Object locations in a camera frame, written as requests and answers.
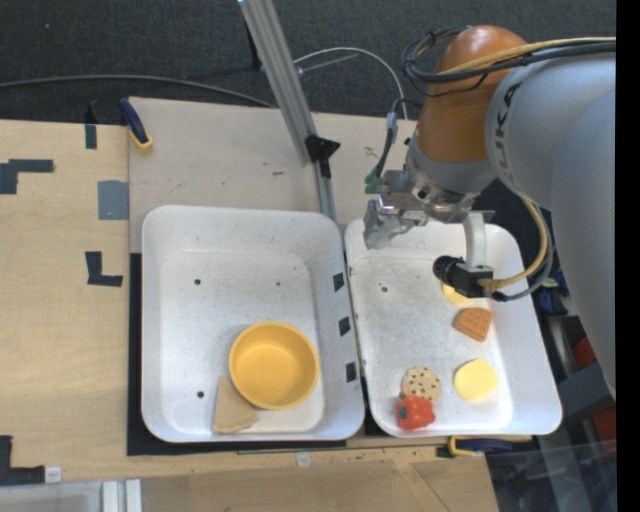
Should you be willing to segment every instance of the black tape marking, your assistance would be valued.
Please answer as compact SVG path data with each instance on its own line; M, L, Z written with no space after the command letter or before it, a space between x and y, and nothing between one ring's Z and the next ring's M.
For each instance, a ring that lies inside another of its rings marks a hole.
M9 164L0 164L0 194L18 192L18 171Z
M358 378L358 372L356 371L356 363L347 364L347 382L354 381Z
M84 125L84 146L87 149L98 149L98 134L96 125Z
M12 468L11 436L0 436L0 487L10 485L42 484L45 467Z
M9 159L0 164L0 194L18 193L19 172L53 172L53 160Z
M99 251L85 252L87 258L87 270L89 271L89 279L87 284L95 284L99 286L122 286L122 276L103 276L102 275L102 253Z
M96 105L98 100L91 100L84 111L85 124L102 124L98 114L96 113Z
M337 292L340 288L344 286L344 274L340 272L333 276L333 291Z
M349 317L345 316L342 320L338 322L338 327L340 328L340 336L344 336L351 330L351 322L349 321Z

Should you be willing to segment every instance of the red object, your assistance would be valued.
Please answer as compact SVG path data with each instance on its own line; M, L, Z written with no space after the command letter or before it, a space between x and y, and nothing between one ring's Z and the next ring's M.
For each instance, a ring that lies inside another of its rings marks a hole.
M436 420L431 400L419 396L407 396L396 404L396 418L403 430L426 427Z
M589 366L596 361L596 355L588 338L582 338L573 347L573 358L578 369ZM616 439L616 407L612 406L593 416L601 441Z

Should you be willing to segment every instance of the metal pole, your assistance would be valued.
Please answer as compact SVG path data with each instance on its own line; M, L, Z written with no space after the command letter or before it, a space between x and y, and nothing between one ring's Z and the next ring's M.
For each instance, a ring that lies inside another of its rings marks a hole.
M238 0L238 3L298 157L303 165L311 163L312 159L305 141L310 136L318 134L273 2L272 0ZM335 221L336 211L331 179L322 175L318 161L314 162L314 165L320 211Z

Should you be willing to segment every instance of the toy pepper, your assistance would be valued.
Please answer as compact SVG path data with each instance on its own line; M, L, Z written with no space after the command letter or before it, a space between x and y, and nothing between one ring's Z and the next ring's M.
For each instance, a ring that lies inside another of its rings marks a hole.
M431 400L419 396L406 396L396 404L396 418L403 430L426 427L436 420Z

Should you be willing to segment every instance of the toy cookie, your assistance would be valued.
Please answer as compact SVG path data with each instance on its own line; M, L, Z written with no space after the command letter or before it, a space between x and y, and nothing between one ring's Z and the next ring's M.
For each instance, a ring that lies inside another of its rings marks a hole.
M438 376L424 366L410 368L400 383L402 396L419 396L436 403L442 393L442 384Z

